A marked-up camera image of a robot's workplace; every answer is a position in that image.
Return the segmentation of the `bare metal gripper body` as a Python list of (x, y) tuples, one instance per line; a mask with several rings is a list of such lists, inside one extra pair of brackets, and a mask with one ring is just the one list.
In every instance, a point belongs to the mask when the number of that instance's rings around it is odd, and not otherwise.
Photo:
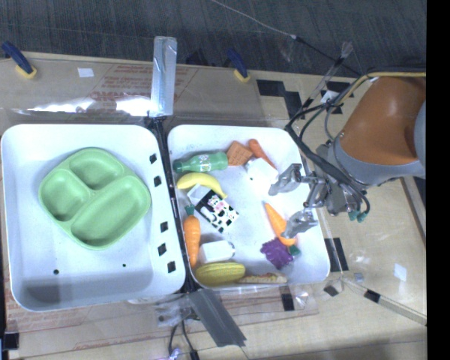
[(361, 197), (349, 186), (318, 176), (306, 176), (301, 182), (310, 188), (304, 207), (324, 208), (330, 215), (347, 213), (350, 217), (358, 217), (361, 213)]

